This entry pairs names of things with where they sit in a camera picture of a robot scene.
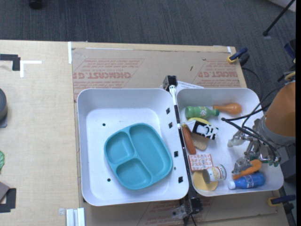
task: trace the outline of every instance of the teal plate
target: teal plate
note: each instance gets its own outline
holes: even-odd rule
[[[162,180],[172,168],[172,157],[162,138],[144,123],[111,135],[104,144],[104,155],[118,181],[132,190]]]

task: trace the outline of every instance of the sausage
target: sausage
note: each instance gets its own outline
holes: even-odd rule
[[[189,128],[186,125],[182,126],[182,132],[183,132],[184,142],[185,142],[188,152],[191,155],[195,155],[197,153],[197,151],[193,145]]]

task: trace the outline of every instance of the tape roll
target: tape roll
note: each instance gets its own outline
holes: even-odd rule
[[[8,113],[8,105],[6,102],[6,96],[3,90],[0,89],[0,121],[6,116]]]

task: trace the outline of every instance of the chair wheel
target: chair wheel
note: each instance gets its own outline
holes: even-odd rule
[[[29,0],[29,6],[32,9],[40,9],[42,7],[42,0]]]

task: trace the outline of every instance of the blue spray bottle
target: blue spray bottle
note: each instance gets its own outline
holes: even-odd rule
[[[228,183],[229,189],[235,189],[235,188],[253,188],[262,186],[265,183],[264,175],[261,172],[252,173],[249,175],[245,175],[240,177],[237,180],[230,181]]]

